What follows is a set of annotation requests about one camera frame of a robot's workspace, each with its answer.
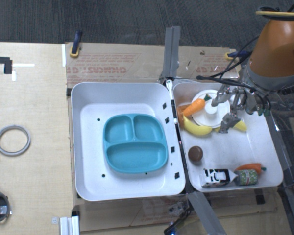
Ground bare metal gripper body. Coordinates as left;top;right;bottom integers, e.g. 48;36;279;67
231;83;270;116

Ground yellow banana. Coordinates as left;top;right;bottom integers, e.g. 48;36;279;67
214;120;248;133
182;114;213;136

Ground white plastic tray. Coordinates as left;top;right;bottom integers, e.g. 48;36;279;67
70;82;186;202
172;82;284;193

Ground orange carrot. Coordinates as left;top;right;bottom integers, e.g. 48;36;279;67
235;163;267;175
182;94;212;118

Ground orange rounded piece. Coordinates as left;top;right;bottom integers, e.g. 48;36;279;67
177;104;191;125

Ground brown ball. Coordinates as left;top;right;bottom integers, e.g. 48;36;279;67
188;145;204;163

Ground black and white carton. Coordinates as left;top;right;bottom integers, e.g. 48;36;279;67
201;168;239;188

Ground green can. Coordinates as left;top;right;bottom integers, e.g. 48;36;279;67
234;169;259;187

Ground blue divided plate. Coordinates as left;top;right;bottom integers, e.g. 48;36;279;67
103;113;169;174

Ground brown cardboard board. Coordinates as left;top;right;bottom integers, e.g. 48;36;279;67
65;42;279;232

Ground grey scissors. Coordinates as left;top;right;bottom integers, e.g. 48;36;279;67
0;177;12;222

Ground grey tape ring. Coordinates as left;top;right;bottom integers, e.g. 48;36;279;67
0;124;31;157

